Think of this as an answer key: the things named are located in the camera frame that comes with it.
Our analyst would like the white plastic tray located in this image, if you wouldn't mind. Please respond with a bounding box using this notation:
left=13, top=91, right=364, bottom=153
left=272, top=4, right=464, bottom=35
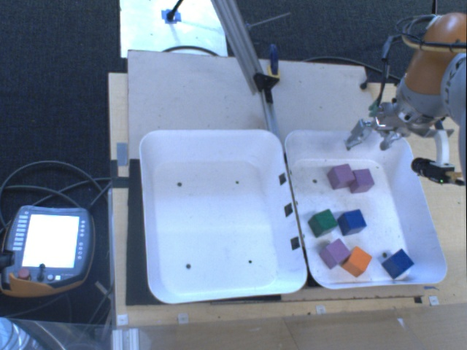
left=139, top=128, right=308, bottom=305
left=284, top=128, right=448, bottom=290

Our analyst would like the green cube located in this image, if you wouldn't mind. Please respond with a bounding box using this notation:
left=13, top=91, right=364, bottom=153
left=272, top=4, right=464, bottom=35
left=307, top=209, right=339, bottom=238

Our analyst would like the orange cube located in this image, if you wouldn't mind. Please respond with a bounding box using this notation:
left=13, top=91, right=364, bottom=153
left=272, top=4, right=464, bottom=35
left=341, top=246, right=373, bottom=278

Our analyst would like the pale flat board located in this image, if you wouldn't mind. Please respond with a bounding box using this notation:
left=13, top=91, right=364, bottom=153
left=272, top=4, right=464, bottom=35
left=126, top=49, right=426, bottom=303

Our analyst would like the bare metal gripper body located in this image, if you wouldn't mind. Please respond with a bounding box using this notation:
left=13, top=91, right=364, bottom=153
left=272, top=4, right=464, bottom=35
left=371, top=100, right=444, bottom=139

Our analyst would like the purple cube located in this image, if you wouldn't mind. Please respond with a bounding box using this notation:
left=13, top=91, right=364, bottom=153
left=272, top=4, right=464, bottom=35
left=326, top=163, right=356, bottom=190
left=349, top=168, right=376, bottom=195
left=319, top=238, right=351, bottom=270

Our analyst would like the black cylinder on white bracket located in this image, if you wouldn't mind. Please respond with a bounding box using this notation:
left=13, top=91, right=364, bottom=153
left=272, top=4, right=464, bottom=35
left=411, top=128, right=465, bottom=187

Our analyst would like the blue cube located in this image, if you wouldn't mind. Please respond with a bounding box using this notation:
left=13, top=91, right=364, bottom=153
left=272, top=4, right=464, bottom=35
left=336, top=209, right=368, bottom=237
left=381, top=248, right=415, bottom=280

